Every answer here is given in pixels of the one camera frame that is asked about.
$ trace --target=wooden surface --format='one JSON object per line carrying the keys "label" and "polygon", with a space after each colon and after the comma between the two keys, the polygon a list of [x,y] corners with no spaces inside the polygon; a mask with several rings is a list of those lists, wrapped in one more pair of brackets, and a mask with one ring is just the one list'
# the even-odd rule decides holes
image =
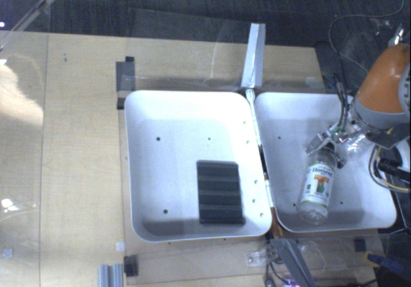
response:
{"label": "wooden surface", "polygon": [[[134,56],[143,71],[154,71],[153,76],[189,78],[195,70],[201,77],[226,78],[242,69],[245,45],[49,36],[40,213],[42,287],[97,286],[100,264],[123,261],[125,253],[116,245],[129,232],[123,224],[115,63],[126,55]],[[207,69],[201,68],[202,62]],[[310,48],[267,46],[265,71],[270,85],[304,87],[307,78],[321,81]],[[158,281],[167,280],[163,269],[156,270]],[[373,275],[368,266],[352,272],[361,281]],[[147,286],[263,285],[263,274],[256,272],[209,278]]]}

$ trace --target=white wire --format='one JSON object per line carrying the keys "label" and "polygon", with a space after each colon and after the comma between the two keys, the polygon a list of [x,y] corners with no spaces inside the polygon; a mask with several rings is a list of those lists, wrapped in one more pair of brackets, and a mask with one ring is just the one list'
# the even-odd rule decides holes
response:
{"label": "white wire", "polygon": [[[345,19],[345,18],[347,18],[347,17],[374,17],[374,18],[390,17],[390,16],[396,15],[397,13],[399,13],[400,11],[402,11],[402,9],[404,8],[404,2],[405,2],[405,0],[402,0],[401,7],[400,7],[398,10],[396,10],[395,12],[393,12],[393,13],[381,14],[381,15],[348,14],[348,15],[342,15],[341,17],[337,17],[337,18],[334,19],[334,21],[330,24],[329,29],[328,29],[328,41],[329,41],[329,44],[331,45],[331,47],[333,48],[334,51],[336,51],[337,53],[339,53],[338,50],[337,50],[337,48],[335,48],[335,46],[334,46],[334,44],[333,44],[333,41],[331,40],[331,30],[332,30],[332,28],[333,28],[333,26],[334,26],[334,23],[336,23],[337,21],[339,21],[339,20],[341,20],[341,19]],[[356,60],[353,60],[352,58],[348,57],[347,55],[344,55],[343,53],[340,53],[340,55],[341,55],[342,57],[344,57],[345,59],[347,59],[348,61],[351,61],[352,63],[358,65],[358,67],[360,67],[361,69],[363,69],[363,70],[365,71],[365,73],[368,74],[368,70],[367,70],[366,68],[364,68],[364,66],[363,66],[361,63],[357,62]]]}

